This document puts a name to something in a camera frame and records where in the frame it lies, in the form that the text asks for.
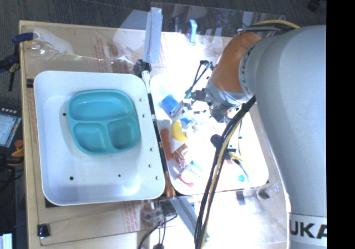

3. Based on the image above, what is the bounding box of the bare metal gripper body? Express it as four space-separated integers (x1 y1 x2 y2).
208 100 237 123

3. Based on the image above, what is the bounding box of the small blue and white bottle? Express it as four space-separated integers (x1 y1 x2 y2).
179 115 195 130

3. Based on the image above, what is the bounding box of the yellow banana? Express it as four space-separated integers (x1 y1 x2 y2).
171 119 189 143

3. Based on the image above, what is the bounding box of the blue and white carton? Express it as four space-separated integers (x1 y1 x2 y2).
161 94 181 116

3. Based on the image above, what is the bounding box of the orange sausage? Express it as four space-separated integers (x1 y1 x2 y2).
160 128 175 161

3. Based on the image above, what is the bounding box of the thin black and white rod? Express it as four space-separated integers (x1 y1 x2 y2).
141 70 176 198

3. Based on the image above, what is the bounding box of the white blue and red can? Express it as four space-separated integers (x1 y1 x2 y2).
176 160 204 188

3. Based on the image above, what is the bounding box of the white plastic tray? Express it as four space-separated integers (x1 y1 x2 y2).
149 72 270 196
33 70 166 207

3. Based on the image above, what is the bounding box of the blue divided plate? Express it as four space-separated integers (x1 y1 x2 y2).
67 89 142 156

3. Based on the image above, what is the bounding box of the brown cardboard board red print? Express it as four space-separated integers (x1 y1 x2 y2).
19 23 288 246

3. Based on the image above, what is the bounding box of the black cylinder on white bracket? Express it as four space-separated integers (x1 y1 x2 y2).
210 133 237 155

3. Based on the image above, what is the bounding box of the black block with thin wires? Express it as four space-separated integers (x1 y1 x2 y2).
159 200 178 217
133 59 152 76

